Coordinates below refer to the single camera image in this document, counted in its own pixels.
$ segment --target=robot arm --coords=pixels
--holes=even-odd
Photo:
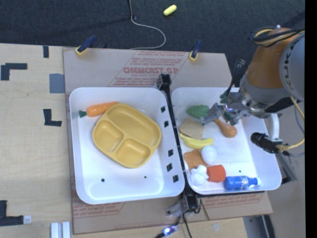
[[[250,115],[268,118],[271,115],[268,108],[286,97],[291,97],[293,102],[295,99],[305,101],[304,28],[262,28],[253,32],[250,40],[259,46],[241,79],[239,91],[231,92],[231,82],[220,97],[223,105],[215,103],[201,118],[202,125],[221,115],[231,125]],[[281,144],[280,140],[276,142],[259,133],[251,140],[268,152],[281,151],[276,148]]]

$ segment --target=table surface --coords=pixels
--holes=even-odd
[[[72,222],[65,94],[50,94],[49,75],[64,74],[63,47],[0,44],[0,64],[27,63],[0,81],[0,200],[7,216],[31,216],[32,223],[0,227],[0,237],[50,237],[50,224]],[[43,109],[59,126],[44,126]],[[72,237],[155,237],[164,227],[108,231]],[[189,223],[193,237],[246,238],[242,218]],[[173,237],[189,237],[186,226]]]

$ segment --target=toy banana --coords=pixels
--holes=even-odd
[[[202,149],[204,146],[211,145],[213,143],[213,138],[205,138],[205,139],[194,139],[184,134],[180,133],[179,136],[184,140],[185,144],[193,149]]]

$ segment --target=toy carrot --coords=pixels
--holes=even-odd
[[[103,114],[107,111],[108,108],[112,107],[113,105],[117,104],[118,101],[114,102],[106,102],[102,104],[93,105],[87,108],[86,111],[79,111],[79,117],[89,116],[89,117],[96,117],[98,115]]]

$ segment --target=yellow plate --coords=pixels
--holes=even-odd
[[[159,126],[127,104],[116,104],[98,120],[93,130],[95,146],[128,168],[143,165],[161,141]]]

